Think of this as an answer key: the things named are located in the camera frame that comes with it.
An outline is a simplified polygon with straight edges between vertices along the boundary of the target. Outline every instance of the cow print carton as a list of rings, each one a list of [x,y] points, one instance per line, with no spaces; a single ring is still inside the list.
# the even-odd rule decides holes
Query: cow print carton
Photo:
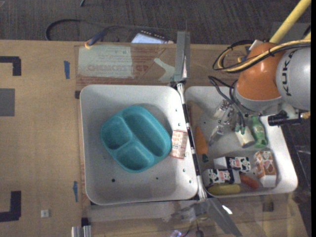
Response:
[[[220,157],[214,159],[215,168],[231,168],[246,173],[251,170],[248,157]]]
[[[239,172],[233,169],[207,169],[202,179],[206,188],[216,184],[240,184]]]
[[[263,187],[275,187],[277,171],[270,151],[258,151],[254,155],[257,177]]]

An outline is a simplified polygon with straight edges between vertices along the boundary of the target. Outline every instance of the white tray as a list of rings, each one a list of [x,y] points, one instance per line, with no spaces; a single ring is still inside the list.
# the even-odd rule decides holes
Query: white tray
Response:
[[[168,86],[89,85],[80,94],[83,128],[85,186],[89,199],[98,205],[132,202],[187,200],[198,190],[189,144],[187,156],[167,156],[140,173],[125,171],[103,147],[101,125],[130,105],[147,108],[170,136],[186,130],[178,92]]]
[[[227,87],[220,87],[220,89],[223,93],[229,95],[229,90]],[[185,92],[185,98],[187,103],[192,101],[201,108],[203,114],[198,121],[198,125],[200,126],[205,138],[208,139],[211,131],[217,124],[217,121],[213,120],[211,117],[214,114],[216,107],[221,103],[223,98],[218,94],[216,88],[212,86],[190,87]],[[290,193],[297,188],[298,180],[296,172],[282,130],[280,127],[277,126],[269,126],[267,119],[267,117],[261,118],[261,121],[265,126],[266,136],[268,139],[268,146],[264,150],[269,150],[273,153],[274,162],[277,170],[276,187],[259,187],[254,191],[248,189],[246,186],[243,186],[241,193],[239,194],[229,196],[217,196],[218,198]],[[204,170],[208,168],[213,168],[213,159],[223,156],[249,157],[252,166],[254,166],[253,155],[257,151],[261,150],[255,149],[254,147],[243,149],[235,133],[233,131],[228,132],[219,141],[209,147],[209,162],[203,163],[201,157],[198,157],[200,171],[201,173],[203,173]]]

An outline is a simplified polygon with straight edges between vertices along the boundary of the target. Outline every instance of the black tape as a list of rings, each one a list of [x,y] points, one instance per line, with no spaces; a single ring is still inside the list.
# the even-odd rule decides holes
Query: black tape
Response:
[[[184,112],[184,119],[186,120],[186,123],[189,123],[189,115],[188,115],[188,109],[187,109],[187,105],[186,104],[182,104],[182,109]]]
[[[14,117],[15,89],[0,88],[0,117]]]
[[[12,63],[12,75],[21,76],[21,59],[18,56],[0,56],[0,63]]]
[[[191,149],[193,149],[195,148],[195,146],[194,146],[192,132],[190,128],[188,128],[187,130],[188,130],[188,138],[189,138],[190,146],[191,146]]]
[[[0,222],[16,221],[21,217],[21,191],[11,192],[10,211],[0,212]]]
[[[200,176],[201,173],[199,171],[199,166],[198,166],[198,157],[196,154],[193,154],[192,158],[193,158],[194,168],[196,169],[196,174],[197,174],[197,176]]]
[[[80,92],[81,92],[80,90],[75,91],[75,98],[76,99],[80,99]]]

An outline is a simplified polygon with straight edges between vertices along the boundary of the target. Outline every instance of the orange carrot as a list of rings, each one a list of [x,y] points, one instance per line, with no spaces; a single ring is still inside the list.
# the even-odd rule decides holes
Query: orange carrot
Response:
[[[243,175],[243,174],[240,175],[240,181],[242,183],[248,185],[249,187],[253,188],[254,190],[259,188],[259,183],[255,179],[253,179],[247,175]]]
[[[196,149],[199,155],[207,154],[207,143],[205,137],[199,126],[196,127],[196,137],[195,137]]]

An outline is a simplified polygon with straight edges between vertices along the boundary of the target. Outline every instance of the teal plate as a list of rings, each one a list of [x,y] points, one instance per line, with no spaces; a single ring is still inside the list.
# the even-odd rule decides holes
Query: teal plate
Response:
[[[104,122],[103,146],[126,171],[138,173],[154,166],[171,151],[163,125],[144,107],[129,106]]]

